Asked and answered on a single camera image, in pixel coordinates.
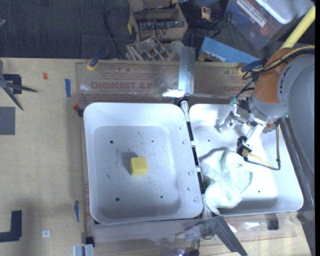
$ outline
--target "yellow block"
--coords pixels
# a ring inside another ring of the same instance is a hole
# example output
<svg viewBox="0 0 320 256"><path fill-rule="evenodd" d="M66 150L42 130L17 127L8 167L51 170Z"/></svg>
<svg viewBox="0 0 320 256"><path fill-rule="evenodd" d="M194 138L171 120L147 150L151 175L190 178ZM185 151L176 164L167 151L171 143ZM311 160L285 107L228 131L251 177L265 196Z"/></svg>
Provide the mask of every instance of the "yellow block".
<svg viewBox="0 0 320 256"><path fill-rule="evenodd" d="M132 176L145 175L147 173L147 159L145 157L132 157L130 160L130 174Z"/></svg>

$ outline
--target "wooden table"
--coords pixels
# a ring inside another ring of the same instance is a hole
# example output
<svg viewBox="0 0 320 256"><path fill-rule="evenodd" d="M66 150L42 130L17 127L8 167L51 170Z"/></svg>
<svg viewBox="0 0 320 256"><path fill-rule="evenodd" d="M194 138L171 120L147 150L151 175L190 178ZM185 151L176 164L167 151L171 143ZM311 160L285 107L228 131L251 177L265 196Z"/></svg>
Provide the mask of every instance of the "wooden table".
<svg viewBox="0 0 320 256"><path fill-rule="evenodd" d="M15 135L0 136L0 232L10 230L11 211L22 211L22 237L19 241L0 243L0 254L72 256L73 246L81 245L86 236L83 119L73 110L78 102L75 63L81 60L2 61L5 74L20 74L23 85L38 93L23 91L16 95L22 111L0 90L0 107L16 107ZM47 73L48 80L43 79L43 73ZM66 95L65 79L71 81L71 97ZM75 201L79 201L79 222ZM311 255L300 223L296 221L293 227L296 236L247 241L242 245L251 256ZM50 230L50 237L42 238L42 230ZM103 255L102 251L96 248L95 254ZM201 255L225 251L223 244L200 247Z"/></svg>

